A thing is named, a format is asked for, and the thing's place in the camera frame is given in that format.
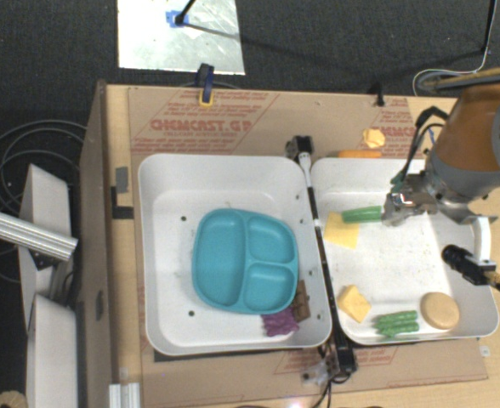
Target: blue clip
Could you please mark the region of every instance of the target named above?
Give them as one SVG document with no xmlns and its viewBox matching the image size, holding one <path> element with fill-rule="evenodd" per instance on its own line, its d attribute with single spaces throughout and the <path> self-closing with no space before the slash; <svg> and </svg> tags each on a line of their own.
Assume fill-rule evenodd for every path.
<svg viewBox="0 0 500 408">
<path fill-rule="evenodd" d="M 178 10 L 168 10 L 166 13 L 165 13 L 165 16 L 167 17 L 167 23 L 171 26 L 171 27 L 184 27 L 184 24 L 190 24 L 190 16 L 188 14 L 186 14 L 184 16 L 184 24 L 181 24 L 181 25 L 178 25 L 174 22 L 174 18 L 176 17 L 176 15 L 180 14 L 180 11 Z"/>
<path fill-rule="evenodd" d="M 202 86 L 202 91 L 199 94 L 199 105 L 213 105 L 213 81 L 214 67 L 207 64 L 201 64 L 199 71 L 196 73 L 195 85 L 199 88 Z"/>
</svg>

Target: cardboard box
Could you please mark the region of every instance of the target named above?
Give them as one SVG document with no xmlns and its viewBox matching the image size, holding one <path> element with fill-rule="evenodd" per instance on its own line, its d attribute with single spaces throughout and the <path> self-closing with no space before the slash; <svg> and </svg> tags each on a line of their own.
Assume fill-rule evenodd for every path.
<svg viewBox="0 0 500 408">
<path fill-rule="evenodd" d="M 320 359 L 315 348 L 168 358 L 148 344 L 135 187 L 138 165 L 146 156 L 155 152 L 282 156 L 292 136 L 308 134 L 317 159 L 338 150 L 366 148 L 363 130 L 379 128 L 386 135 L 386 145 L 380 149 L 383 156 L 402 158 L 418 112 L 430 105 L 448 111 L 454 103 L 387 97 L 381 108 L 370 95 L 218 90 L 214 106 L 200 108 L 197 92 L 98 86 L 81 160 L 84 265 L 79 314 L 85 373 L 80 406 L 107 406 L 110 383 L 140 382 L 147 408 L 298 400 L 321 392 L 317 386 L 305 386 L 301 378 Z M 487 377 L 474 339 L 361 348 L 356 354 L 359 371 L 334 392 Z M 476 388 L 481 386 L 464 391 L 471 397 Z M 372 394 L 377 401 L 410 399 L 403 390 Z M 489 395 L 495 400 L 492 388 Z M 358 394 L 347 398 L 343 396 L 344 404 L 369 400 Z M 428 402 L 424 395 L 421 406 L 445 406 Z"/>
</svg>

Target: dark floor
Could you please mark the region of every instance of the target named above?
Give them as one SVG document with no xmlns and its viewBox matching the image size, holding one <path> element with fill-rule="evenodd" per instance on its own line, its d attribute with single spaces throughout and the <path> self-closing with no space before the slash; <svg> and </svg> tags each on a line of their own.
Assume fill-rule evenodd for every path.
<svg viewBox="0 0 500 408">
<path fill-rule="evenodd" d="M 480 65 L 489 0 L 236 3 L 247 74 L 220 80 L 243 88 L 351 93 L 380 82 L 386 94 L 409 95 L 412 77 L 422 69 Z M 116 0 L 0 0 L 0 135 L 36 120 L 85 124 L 100 78 L 158 85 L 193 79 L 188 73 L 120 70 L 116 63 Z M 486 68 L 495 66 L 500 0 L 486 62 Z M 10 140 L 0 142 L 0 160 Z M 36 134 L 16 151 L 31 149 L 52 150 L 73 162 L 79 153 L 78 144 L 59 133 Z M 74 181 L 63 162 L 29 154 L 6 167 L 15 194 L 29 161 Z M 0 270 L 19 276 L 13 253 L 0 257 Z M 20 307 L 19 286 L 0 278 L 0 393 L 25 389 Z"/>
</svg>

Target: blue divided plate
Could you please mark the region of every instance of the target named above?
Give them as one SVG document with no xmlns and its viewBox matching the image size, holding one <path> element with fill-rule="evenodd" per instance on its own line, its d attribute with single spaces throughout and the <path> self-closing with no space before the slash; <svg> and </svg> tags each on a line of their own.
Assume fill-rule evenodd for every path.
<svg viewBox="0 0 500 408">
<path fill-rule="evenodd" d="M 253 315 L 282 311 L 298 284 L 293 232 L 260 213 L 214 210 L 197 229 L 192 280 L 199 298 L 214 307 Z"/>
</svg>

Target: white cable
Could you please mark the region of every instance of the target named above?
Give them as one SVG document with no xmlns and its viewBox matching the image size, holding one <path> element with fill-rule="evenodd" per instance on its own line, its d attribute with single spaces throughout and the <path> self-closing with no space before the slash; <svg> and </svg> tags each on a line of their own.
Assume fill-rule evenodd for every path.
<svg viewBox="0 0 500 408">
<path fill-rule="evenodd" d="M 494 20 L 496 19 L 496 8 L 497 8 L 497 0 L 494 2 L 494 10 L 492 11 L 492 15 L 491 15 L 490 34 L 491 34 L 491 29 L 494 26 Z M 418 96 L 417 86 L 416 86 L 417 79 L 422 74 L 425 74 L 427 72 L 436 72 L 436 71 L 439 72 L 440 71 L 440 72 L 446 72 L 448 74 L 453 74 L 454 76 L 462 76 L 464 74 L 475 74 L 476 72 L 479 72 L 480 70 L 482 70 L 486 64 L 486 58 L 488 56 L 488 49 L 490 48 L 490 38 L 491 38 L 491 35 L 488 37 L 488 42 L 485 45 L 484 55 L 482 56 L 482 62 L 480 63 L 480 65 L 477 69 L 471 70 L 471 71 L 442 70 L 442 69 L 438 69 L 438 68 L 429 68 L 428 70 L 422 70 L 412 79 L 412 92 L 414 93 L 414 96 L 415 97 Z"/>
</svg>

